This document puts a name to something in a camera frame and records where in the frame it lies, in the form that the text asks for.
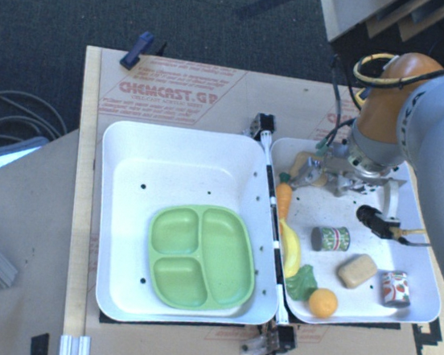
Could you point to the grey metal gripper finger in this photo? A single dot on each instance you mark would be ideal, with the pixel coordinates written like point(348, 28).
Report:
point(338, 185)
point(307, 172)

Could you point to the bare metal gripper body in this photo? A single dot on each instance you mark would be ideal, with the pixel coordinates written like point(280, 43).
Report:
point(362, 171)

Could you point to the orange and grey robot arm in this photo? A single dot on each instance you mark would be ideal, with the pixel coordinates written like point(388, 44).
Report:
point(435, 131)

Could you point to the tan curved toy food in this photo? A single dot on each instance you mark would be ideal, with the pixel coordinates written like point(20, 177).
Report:
point(300, 158)

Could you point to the orange carrot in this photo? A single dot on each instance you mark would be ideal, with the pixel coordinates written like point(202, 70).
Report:
point(283, 199)

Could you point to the thin black and white rod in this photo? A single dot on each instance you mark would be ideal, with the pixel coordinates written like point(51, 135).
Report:
point(272, 195)

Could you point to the green and white can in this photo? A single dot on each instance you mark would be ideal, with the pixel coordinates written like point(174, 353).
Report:
point(333, 239)

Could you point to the yellow banana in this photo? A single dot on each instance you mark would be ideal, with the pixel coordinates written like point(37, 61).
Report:
point(293, 249)

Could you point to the beige bread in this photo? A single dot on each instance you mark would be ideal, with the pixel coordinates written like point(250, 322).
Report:
point(357, 271)

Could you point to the white plastic tray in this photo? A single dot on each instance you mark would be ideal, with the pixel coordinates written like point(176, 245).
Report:
point(191, 164)
point(354, 279)

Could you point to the green lettuce leaf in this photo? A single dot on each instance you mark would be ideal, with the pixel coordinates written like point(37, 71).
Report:
point(302, 282)

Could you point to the brown cardboard board red print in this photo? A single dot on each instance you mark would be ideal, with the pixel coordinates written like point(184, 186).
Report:
point(225, 92)

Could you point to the green divided plate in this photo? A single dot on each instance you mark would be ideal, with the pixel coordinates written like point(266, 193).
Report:
point(220, 253)

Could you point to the red and white can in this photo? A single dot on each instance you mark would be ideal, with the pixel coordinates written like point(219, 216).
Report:
point(395, 289)

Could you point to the orange fruit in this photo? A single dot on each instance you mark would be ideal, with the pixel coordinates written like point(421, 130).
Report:
point(323, 303)

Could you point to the black cylinder on white bracket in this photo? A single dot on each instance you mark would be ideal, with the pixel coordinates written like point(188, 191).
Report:
point(376, 221)

